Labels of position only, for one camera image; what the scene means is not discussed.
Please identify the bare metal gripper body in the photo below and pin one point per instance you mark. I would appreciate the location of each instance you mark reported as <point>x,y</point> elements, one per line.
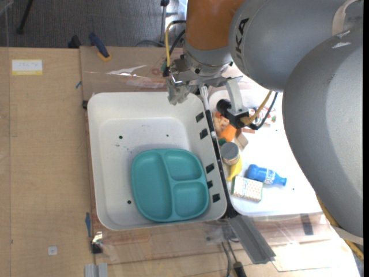
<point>191,74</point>

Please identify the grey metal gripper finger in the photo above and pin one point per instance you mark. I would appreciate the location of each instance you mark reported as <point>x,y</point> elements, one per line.
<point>172,94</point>
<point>182,93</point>

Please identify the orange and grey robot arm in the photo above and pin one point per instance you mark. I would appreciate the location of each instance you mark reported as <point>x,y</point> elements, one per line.
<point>288,39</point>

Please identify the pale biscuit with red spots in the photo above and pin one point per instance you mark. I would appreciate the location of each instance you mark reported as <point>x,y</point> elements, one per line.
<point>222,123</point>

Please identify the orange carrot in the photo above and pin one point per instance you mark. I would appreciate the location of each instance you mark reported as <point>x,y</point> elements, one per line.
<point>228,132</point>

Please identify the small can with grey lid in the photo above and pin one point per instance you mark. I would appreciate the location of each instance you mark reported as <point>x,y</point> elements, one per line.
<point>229,152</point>

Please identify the brown bread slice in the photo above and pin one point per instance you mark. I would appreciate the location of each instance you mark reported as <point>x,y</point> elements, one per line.
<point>242,140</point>

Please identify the red and white packet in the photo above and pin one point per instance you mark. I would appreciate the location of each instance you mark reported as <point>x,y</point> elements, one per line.
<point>269,115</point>

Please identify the white plastic tray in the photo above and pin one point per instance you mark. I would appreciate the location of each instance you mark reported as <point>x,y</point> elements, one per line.
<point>276,200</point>
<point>115,166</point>

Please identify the teal divided plate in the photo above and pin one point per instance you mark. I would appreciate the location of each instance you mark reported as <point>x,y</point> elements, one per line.
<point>170,186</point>

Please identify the blue bottle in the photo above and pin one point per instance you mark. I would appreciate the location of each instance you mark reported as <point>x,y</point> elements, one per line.
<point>261,174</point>

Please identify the white dotted carton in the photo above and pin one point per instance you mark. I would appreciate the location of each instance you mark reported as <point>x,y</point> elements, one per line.
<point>248,188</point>

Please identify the black cylinder on white bracket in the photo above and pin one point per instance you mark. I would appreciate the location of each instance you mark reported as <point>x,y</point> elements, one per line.
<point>234,115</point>

